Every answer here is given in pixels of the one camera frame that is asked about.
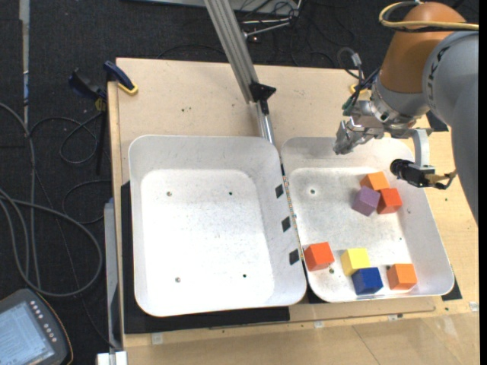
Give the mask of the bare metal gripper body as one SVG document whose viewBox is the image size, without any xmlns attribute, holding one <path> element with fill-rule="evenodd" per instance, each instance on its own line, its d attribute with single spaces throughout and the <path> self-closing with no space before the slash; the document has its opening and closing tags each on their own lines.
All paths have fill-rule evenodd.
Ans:
<svg viewBox="0 0 487 365">
<path fill-rule="evenodd" d="M 417 115 L 401 113 L 382 100 L 359 100 L 349 110 L 349 138 L 408 138 Z"/>
</svg>

